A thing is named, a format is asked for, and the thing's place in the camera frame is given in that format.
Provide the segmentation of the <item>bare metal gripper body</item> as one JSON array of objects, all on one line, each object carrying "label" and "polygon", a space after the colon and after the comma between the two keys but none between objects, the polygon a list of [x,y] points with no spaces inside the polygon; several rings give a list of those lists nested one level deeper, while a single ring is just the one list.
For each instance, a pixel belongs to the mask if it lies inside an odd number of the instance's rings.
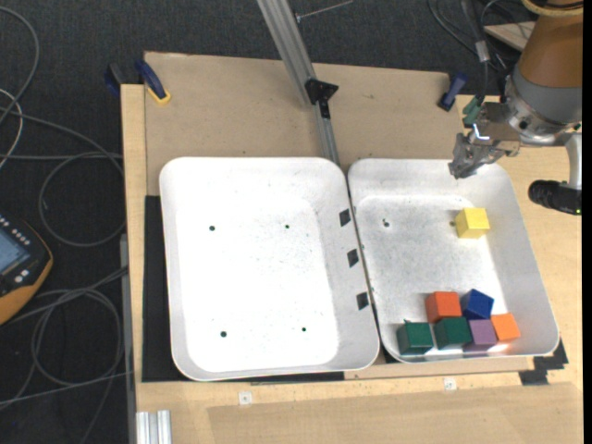
[{"label": "bare metal gripper body", "polygon": [[563,145],[578,121],[556,122],[528,105],[471,101],[462,109],[467,131],[457,136],[455,156],[514,156],[522,147]]}]

